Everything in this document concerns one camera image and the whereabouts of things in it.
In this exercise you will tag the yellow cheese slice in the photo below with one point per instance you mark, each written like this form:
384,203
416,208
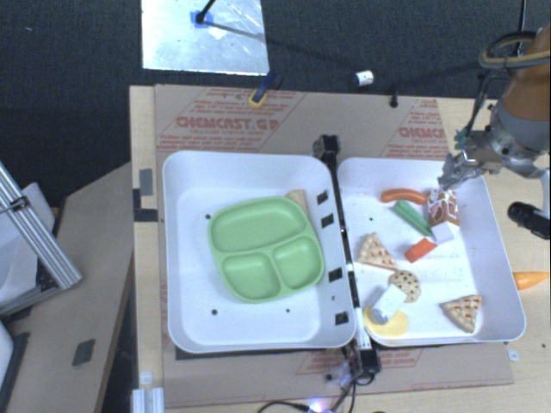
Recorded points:
394,327

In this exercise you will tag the green pea pod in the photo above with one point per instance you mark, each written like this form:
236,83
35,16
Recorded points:
411,217

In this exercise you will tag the green divided plate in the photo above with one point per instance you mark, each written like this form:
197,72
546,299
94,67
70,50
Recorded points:
262,248

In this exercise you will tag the white plastic tray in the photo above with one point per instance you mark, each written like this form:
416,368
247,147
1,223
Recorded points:
193,273
473,265

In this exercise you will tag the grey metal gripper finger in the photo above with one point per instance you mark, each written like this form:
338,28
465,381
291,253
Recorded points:
447,171
464,172

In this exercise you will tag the small white cylinder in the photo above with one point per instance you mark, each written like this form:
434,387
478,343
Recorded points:
365,78

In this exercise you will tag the brown cardboard board red print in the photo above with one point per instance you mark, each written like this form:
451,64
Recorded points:
241,118

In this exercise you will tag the orange and white block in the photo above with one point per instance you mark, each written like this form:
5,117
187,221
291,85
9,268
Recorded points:
421,250

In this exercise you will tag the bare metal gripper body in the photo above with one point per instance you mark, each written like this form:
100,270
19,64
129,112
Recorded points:
484,153

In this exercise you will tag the black cylinder on white bracket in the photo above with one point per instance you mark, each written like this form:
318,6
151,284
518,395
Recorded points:
527,217

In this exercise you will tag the pizza slice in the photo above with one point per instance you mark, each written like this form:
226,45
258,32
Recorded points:
375,254
462,312

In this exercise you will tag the tan bread wedge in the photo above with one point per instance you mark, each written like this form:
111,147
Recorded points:
298,198

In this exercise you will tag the thin black and white rod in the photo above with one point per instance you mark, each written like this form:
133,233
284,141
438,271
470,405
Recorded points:
344,230

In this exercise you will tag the brown chocolate chip biscuit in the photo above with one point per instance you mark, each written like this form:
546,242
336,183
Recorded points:
408,282

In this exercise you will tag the orange carrot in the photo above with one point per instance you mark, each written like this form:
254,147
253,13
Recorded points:
531,280

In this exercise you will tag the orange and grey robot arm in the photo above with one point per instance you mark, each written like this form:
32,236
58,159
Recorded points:
527,101

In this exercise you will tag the orange sausage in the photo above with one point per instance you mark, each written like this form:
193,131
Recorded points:
402,195

